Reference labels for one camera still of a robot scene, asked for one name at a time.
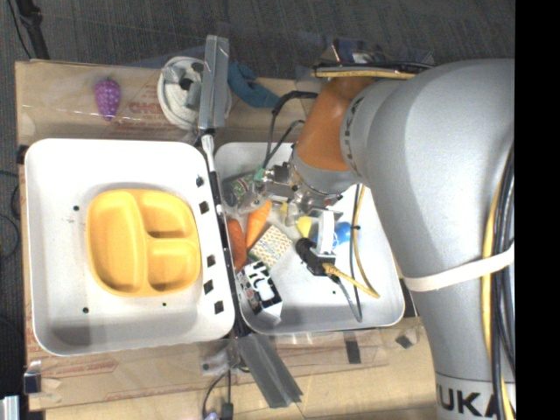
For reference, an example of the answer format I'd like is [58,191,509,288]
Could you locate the blue ball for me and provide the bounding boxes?
[333,220,354,247]

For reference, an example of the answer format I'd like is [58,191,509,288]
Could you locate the yellow divided plate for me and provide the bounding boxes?
[85,188,203,298]

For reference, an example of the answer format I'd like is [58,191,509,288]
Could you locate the white carton with coloured dots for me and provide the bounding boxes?
[248,225,294,271]

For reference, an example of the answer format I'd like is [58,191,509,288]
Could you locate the black and white carton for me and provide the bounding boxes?
[234,260,284,324]

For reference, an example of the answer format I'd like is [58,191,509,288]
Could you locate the green and red can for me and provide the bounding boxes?
[222,172,257,207]

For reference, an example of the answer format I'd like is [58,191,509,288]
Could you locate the purple grapes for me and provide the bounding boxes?
[93,76,123,123]

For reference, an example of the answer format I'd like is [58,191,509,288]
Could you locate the orange carrot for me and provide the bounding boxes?
[244,199,274,249]

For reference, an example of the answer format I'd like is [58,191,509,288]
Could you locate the brown cardboard board red print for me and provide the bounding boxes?
[15,59,435,413]

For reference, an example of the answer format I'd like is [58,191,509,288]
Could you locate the white plastic tray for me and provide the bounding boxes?
[213,141,406,336]
[24,137,238,358]

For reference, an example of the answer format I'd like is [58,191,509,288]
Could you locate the teal cloth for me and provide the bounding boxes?
[227,60,282,109]

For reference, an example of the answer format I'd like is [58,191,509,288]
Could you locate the orange sausage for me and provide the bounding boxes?
[226,217,249,271]

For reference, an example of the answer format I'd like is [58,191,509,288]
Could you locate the white round coil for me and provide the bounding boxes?
[157,55,234,127]

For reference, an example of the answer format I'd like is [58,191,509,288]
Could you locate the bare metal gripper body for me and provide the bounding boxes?
[261,162,344,213]

